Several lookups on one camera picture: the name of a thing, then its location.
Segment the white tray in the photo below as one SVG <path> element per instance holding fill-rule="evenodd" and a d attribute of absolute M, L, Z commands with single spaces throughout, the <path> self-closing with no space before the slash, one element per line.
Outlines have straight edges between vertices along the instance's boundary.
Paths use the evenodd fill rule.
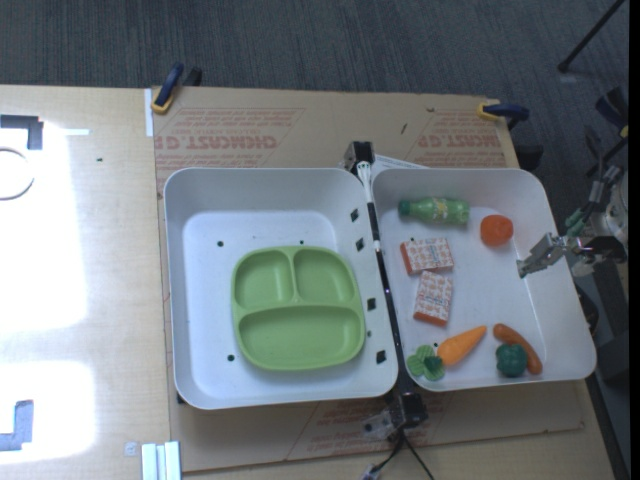
<path fill-rule="evenodd" d="M 369 398 L 389 391 L 398 375 L 365 194 L 341 169 L 189 168 L 165 185 L 175 382 L 180 396 L 201 409 Z M 400 219 L 400 199 L 428 195 L 467 200 L 465 227 L 433 227 Z M 520 279 L 525 258 L 555 224 L 539 181 L 518 169 L 388 169 L 373 181 L 381 244 L 405 357 L 422 344 L 485 324 L 487 335 L 463 363 L 437 382 L 414 379 L 432 391 L 585 378 L 595 368 L 595 348 L 571 273 L 562 259 Z M 515 235 L 500 250 L 485 247 L 479 224 L 489 213 L 514 222 Z M 455 261 L 451 316 L 445 328 L 416 321 L 417 278 L 408 276 L 400 243 L 444 236 Z M 357 243 L 362 240 L 360 250 Z M 231 275 L 246 253 L 263 247 L 329 248 L 353 269 L 360 289 L 367 338 L 351 361 L 303 372 L 262 370 L 236 343 Z M 374 304 L 375 309 L 368 309 Z M 493 324 L 525 335 L 538 351 L 541 375 L 505 379 L 495 368 Z"/>

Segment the red and white box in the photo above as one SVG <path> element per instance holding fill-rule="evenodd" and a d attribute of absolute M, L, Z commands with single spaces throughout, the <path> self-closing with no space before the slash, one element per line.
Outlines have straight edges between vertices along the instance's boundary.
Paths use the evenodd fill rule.
<path fill-rule="evenodd" d="M 410 275 L 424 270 L 437 272 L 453 268 L 453 256 L 446 238 L 408 240 L 400 244 L 400 252 Z"/>
<path fill-rule="evenodd" d="M 413 318 L 444 326 L 449 321 L 453 280 L 424 270 L 420 274 Z"/>

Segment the brown sausage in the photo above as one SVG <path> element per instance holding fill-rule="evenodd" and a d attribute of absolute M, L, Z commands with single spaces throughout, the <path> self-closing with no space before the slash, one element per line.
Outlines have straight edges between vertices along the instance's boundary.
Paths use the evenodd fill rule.
<path fill-rule="evenodd" d="M 504 341 L 509 345 L 513 345 L 515 343 L 521 345 L 527 353 L 527 370 L 529 370 L 533 375 L 542 373 L 542 361 L 540 361 L 536 351 L 520 333 L 508 325 L 496 324 L 493 326 L 493 335 L 500 341 Z"/>

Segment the blue-gray corner marker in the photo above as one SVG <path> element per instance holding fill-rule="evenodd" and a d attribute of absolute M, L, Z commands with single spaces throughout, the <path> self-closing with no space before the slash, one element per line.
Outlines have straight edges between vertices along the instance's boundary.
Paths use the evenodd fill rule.
<path fill-rule="evenodd" d="M 33 400 L 16 402 L 13 432 L 0 434 L 0 452 L 22 450 L 22 443 L 31 442 L 33 431 Z"/>

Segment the bottle cap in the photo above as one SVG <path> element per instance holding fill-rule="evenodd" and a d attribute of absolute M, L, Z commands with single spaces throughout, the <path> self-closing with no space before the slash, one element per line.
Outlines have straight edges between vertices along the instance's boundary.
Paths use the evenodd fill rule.
<path fill-rule="evenodd" d="M 411 209 L 411 203 L 409 201 L 402 200 L 398 204 L 398 211 L 400 215 L 409 215 L 409 210 Z"/>

